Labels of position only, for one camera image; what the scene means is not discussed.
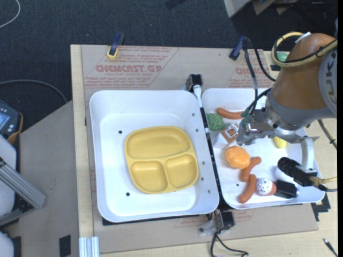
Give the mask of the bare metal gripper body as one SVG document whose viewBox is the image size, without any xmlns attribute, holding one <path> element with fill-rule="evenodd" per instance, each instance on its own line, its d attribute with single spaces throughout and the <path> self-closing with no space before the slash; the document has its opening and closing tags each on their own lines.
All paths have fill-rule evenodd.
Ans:
<svg viewBox="0 0 343 257">
<path fill-rule="evenodd" d="M 300 137 L 297 130 L 303 126 L 291 124 L 272 110 L 259 109 L 255 110 L 252 116 L 246 116 L 241 120 L 236 137 L 236 143 L 239 146 L 251 145 L 256 139 L 265 137 L 279 137 L 286 142 L 297 142 Z"/>
</svg>

